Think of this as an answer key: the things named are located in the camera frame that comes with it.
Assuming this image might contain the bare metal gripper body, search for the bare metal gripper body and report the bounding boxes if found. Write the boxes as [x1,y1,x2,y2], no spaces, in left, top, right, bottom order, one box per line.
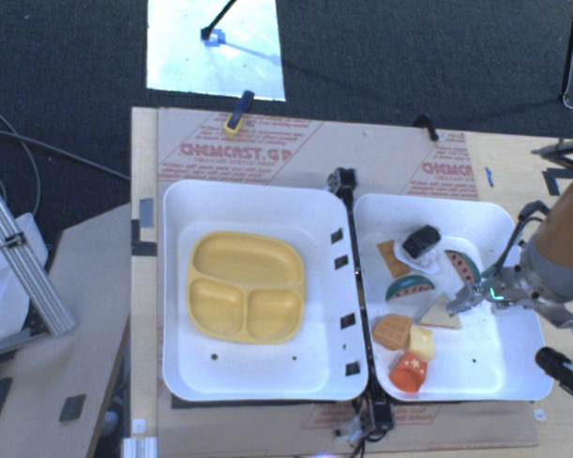
[478,266,573,328]

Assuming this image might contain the beige triangular sandwich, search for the beige triangular sandwich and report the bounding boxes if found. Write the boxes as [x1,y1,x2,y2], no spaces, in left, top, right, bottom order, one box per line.
[414,293,465,331]

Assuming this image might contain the green and red watermelon slice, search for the green and red watermelon slice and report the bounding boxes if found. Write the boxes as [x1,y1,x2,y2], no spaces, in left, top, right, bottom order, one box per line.
[443,249,484,287]
[385,272,437,305]

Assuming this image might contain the white crumpled packet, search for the white crumpled packet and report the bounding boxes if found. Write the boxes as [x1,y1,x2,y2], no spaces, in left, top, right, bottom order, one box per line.
[391,237,443,277]

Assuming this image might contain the yellow cheese block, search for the yellow cheese block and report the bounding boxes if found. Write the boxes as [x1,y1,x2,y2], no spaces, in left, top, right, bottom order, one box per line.
[407,324,438,363]

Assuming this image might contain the white plastic tray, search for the white plastic tray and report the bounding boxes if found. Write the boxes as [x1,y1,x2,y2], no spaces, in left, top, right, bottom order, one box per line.
[155,176,377,408]
[345,191,562,407]

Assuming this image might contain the black rounded block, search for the black rounded block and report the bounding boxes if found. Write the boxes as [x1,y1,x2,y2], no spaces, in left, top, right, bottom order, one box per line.
[401,222,443,260]

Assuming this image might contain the orange waffle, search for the orange waffle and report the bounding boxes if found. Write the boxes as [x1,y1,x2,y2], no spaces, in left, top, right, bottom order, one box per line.
[370,312,415,353]

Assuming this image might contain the orange biscuit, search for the orange biscuit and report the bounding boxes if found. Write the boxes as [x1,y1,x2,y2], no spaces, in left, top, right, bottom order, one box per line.
[375,237,412,280]

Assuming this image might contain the red cup with stars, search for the red cup with stars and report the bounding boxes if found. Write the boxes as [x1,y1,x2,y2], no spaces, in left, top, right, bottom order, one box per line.
[386,350,430,395]

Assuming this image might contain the thin black and white rod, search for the thin black and white rod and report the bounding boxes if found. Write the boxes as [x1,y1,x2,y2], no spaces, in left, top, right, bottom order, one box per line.
[329,187,388,398]

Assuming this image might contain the yellow divided plate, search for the yellow divided plate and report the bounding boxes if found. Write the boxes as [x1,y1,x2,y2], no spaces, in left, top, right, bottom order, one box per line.
[183,228,309,347]

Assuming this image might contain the brown cardboard board red print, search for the brown cardboard board red print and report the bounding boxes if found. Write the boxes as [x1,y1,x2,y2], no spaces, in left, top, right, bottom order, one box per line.
[144,106,552,458]

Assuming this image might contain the black cylinder on white bracket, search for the black cylinder on white bracket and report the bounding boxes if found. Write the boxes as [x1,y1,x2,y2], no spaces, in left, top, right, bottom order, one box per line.
[532,302,573,399]

